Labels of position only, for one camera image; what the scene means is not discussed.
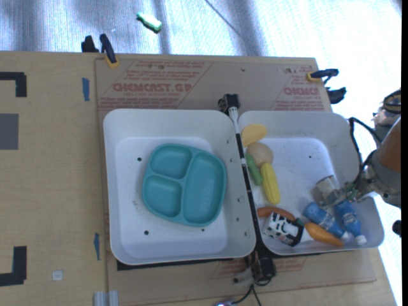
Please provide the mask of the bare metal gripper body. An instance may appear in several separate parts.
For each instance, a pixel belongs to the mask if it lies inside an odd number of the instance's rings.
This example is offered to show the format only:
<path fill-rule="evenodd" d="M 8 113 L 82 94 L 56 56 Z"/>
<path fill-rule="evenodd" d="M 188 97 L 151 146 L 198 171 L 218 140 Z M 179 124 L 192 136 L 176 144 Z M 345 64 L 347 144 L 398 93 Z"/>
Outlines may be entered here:
<path fill-rule="evenodd" d="M 375 173 L 370 168 L 360 170 L 354 180 L 347 182 L 342 188 L 335 189 L 334 204 L 342 201 L 361 203 L 374 193 Z"/>

